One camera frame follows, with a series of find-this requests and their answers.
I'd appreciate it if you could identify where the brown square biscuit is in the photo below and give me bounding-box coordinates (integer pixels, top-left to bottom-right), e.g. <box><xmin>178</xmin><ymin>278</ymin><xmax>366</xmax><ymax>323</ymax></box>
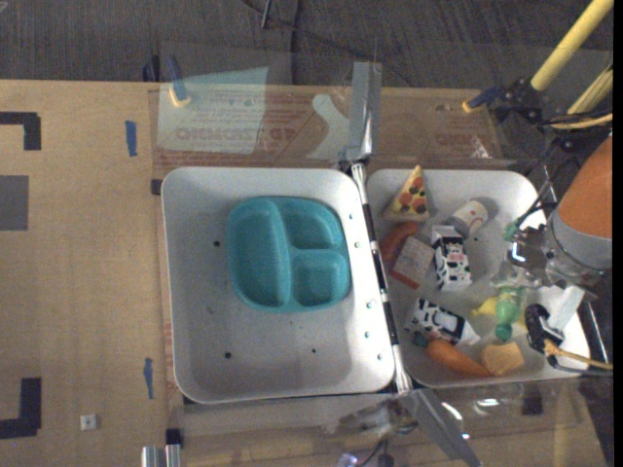
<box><xmin>389</xmin><ymin>235</ymin><xmax>436</xmax><ymax>291</ymax></box>

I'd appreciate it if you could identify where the blue divided plate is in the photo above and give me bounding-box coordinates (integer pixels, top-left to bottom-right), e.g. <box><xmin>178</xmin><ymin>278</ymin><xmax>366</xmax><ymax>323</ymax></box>
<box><xmin>226</xmin><ymin>196</ymin><xmax>352</xmax><ymax>314</ymax></box>

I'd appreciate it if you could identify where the yellow banana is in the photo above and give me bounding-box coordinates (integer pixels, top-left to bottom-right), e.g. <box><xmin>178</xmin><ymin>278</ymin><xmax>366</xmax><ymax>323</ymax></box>
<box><xmin>469</xmin><ymin>295</ymin><xmax>530</xmax><ymax>336</ymax></box>

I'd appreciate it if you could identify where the green plastic bottle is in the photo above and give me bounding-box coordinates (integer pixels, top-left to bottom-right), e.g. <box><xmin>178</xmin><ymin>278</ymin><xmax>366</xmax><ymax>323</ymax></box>
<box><xmin>493</xmin><ymin>283</ymin><xmax>529</xmax><ymax>342</ymax></box>

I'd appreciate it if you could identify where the cow print milk carton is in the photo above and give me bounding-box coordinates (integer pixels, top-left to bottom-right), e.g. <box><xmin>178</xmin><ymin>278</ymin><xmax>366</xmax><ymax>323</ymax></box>
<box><xmin>430</xmin><ymin>225</ymin><xmax>474</xmax><ymax>293</ymax></box>
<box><xmin>404</xmin><ymin>297</ymin><xmax>481</xmax><ymax>347</ymax></box>

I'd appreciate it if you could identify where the white plastic tray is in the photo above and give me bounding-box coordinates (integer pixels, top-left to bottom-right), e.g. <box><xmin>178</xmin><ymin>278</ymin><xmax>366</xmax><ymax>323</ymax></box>
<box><xmin>364</xmin><ymin>167</ymin><xmax>593</xmax><ymax>389</ymax></box>
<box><xmin>160</xmin><ymin>165</ymin><xmax>396</xmax><ymax>405</ymax></box>

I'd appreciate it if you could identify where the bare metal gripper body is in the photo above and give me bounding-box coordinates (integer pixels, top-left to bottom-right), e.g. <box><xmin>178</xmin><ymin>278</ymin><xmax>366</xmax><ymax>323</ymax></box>
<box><xmin>505</xmin><ymin>222</ymin><xmax>604</xmax><ymax>291</ymax></box>

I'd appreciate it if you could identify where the yellow pizza slice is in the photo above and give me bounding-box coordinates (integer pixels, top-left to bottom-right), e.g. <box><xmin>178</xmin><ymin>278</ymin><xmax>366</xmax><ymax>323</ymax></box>
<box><xmin>382</xmin><ymin>164</ymin><xmax>431</xmax><ymax>223</ymax></box>

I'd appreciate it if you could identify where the small white can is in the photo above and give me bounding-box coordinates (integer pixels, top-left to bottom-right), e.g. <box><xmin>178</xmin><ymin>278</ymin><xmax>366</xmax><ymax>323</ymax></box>
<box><xmin>444</xmin><ymin>198</ymin><xmax>490</xmax><ymax>239</ymax></box>

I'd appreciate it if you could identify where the orange sausage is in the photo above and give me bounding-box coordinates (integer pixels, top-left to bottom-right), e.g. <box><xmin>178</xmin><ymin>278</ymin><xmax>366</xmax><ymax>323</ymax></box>
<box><xmin>379</xmin><ymin>220</ymin><xmax>420</xmax><ymax>263</ymax></box>

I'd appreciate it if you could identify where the brown cardboard board red print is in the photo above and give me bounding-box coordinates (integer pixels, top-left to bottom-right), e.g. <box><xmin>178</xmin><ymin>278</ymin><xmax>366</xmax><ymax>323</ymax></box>
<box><xmin>148</xmin><ymin>84</ymin><xmax>601</xmax><ymax>457</ymax></box>

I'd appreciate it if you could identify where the tan bread slice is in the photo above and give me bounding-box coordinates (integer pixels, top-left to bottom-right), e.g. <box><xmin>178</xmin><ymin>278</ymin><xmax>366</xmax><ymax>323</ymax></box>
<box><xmin>481</xmin><ymin>341</ymin><xmax>527</xmax><ymax>377</ymax></box>

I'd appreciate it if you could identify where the orange carrot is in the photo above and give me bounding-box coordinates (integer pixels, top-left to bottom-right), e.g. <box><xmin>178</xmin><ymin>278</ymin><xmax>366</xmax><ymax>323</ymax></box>
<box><xmin>412</xmin><ymin>333</ymin><xmax>491</xmax><ymax>378</ymax></box>

